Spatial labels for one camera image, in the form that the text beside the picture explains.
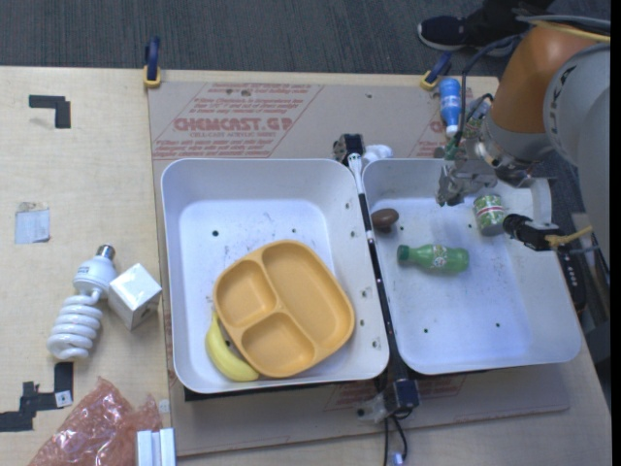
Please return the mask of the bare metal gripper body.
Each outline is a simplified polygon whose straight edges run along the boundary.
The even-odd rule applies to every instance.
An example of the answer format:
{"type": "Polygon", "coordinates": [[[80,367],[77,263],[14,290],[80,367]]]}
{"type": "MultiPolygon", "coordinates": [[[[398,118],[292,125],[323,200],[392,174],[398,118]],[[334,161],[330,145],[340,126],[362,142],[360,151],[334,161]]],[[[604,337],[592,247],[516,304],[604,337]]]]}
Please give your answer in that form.
{"type": "Polygon", "coordinates": [[[481,128],[466,141],[466,152],[441,169],[442,190],[481,190],[498,181],[520,187],[533,164],[533,135],[481,128]]]}

